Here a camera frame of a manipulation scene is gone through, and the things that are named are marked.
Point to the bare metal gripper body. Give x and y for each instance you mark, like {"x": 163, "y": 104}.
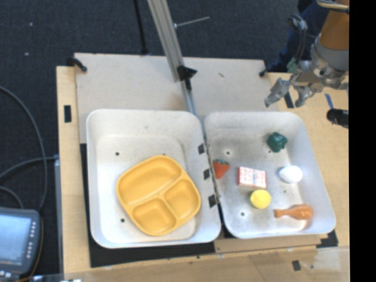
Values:
{"x": 311, "y": 79}

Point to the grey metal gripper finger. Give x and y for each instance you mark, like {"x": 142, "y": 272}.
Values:
{"x": 276, "y": 94}
{"x": 304, "y": 94}

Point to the yellow ball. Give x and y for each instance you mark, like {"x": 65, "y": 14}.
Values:
{"x": 260, "y": 199}

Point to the orange chicken drumstick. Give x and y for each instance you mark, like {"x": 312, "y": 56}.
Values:
{"x": 298, "y": 212}

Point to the black cylinder on white bracket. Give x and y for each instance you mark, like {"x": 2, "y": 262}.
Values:
{"x": 337, "y": 117}

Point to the green bell pepper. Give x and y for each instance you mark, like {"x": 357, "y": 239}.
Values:
{"x": 277, "y": 142}

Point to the red and white carton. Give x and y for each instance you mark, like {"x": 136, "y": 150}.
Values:
{"x": 251, "y": 177}

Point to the white egg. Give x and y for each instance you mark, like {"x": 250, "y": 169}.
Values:
{"x": 290, "y": 174}

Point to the white plastic tray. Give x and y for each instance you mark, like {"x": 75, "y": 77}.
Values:
{"x": 243, "y": 134}
{"x": 141, "y": 128}

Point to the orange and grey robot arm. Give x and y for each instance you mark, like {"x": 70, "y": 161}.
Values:
{"x": 335, "y": 31}

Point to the pale wood board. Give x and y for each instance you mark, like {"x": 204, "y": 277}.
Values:
{"x": 132, "y": 84}

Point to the red strawberry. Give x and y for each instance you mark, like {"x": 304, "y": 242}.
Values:
{"x": 221, "y": 169}

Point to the yellow divided plate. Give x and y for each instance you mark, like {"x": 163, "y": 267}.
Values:
{"x": 155, "y": 192}

